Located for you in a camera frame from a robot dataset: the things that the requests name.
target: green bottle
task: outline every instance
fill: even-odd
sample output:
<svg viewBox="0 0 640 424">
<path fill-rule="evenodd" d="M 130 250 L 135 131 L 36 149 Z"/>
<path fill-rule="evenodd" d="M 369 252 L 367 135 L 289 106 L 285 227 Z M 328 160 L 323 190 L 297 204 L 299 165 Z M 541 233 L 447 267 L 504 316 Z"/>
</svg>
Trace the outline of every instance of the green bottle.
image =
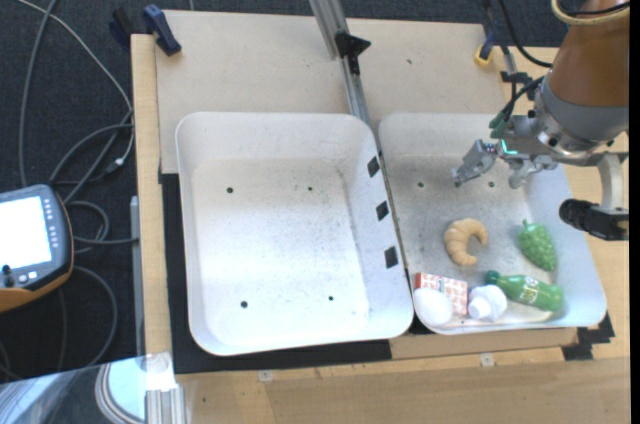
<svg viewBox="0 0 640 424">
<path fill-rule="evenodd" d="M 497 271 L 488 271 L 488 284 L 495 284 L 509 299 L 555 312 L 562 306 L 563 291 L 557 285 L 545 284 L 525 275 L 501 276 Z"/>
</svg>

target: white tray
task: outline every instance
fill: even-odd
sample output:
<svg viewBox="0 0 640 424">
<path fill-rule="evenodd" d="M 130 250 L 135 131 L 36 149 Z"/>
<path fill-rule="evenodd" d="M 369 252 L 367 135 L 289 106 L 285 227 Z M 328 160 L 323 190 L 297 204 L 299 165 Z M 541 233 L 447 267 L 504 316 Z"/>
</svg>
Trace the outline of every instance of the white tray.
<svg viewBox="0 0 640 424">
<path fill-rule="evenodd" d="M 606 298 L 584 233 L 564 224 L 558 208 L 571 191 L 562 167 L 532 175 L 527 184 L 509 187 L 509 168 L 496 160 L 492 170 L 456 188 L 451 169 L 479 138 L 489 139 L 491 115 L 415 113 L 394 114 L 379 128 L 398 227 L 412 276 L 432 273 L 465 280 L 469 288 L 484 284 L 489 269 L 504 275 L 526 274 L 564 290 L 563 307 L 544 312 L 509 302 L 496 323 L 454 316 L 433 327 L 443 334 L 542 327 L 591 326 L 606 312 Z M 489 232 L 482 246 L 472 239 L 469 253 L 478 262 L 461 267 L 449 258 L 443 241 L 448 225 L 476 218 Z M 517 246 L 522 220 L 544 224 L 554 242 L 558 265 L 548 273 L 529 262 Z"/>
<path fill-rule="evenodd" d="M 235 355 L 406 331 L 410 287 L 391 215 L 377 212 L 387 195 L 364 123 L 199 112 L 180 122 L 176 145 L 189 324 L 204 350 Z"/>
</svg>

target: small box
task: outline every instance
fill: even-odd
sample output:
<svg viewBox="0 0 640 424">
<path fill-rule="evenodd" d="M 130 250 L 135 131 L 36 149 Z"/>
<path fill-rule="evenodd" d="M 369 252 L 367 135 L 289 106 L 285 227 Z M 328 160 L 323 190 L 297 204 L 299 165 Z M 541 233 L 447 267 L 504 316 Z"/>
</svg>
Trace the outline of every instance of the small box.
<svg viewBox="0 0 640 424">
<path fill-rule="evenodd" d="M 414 289 L 428 287 L 443 292 L 453 302 L 453 312 L 461 316 L 467 315 L 468 286 L 464 280 L 456 280 L 430 273 L 417 273 Z"/>
</svg>

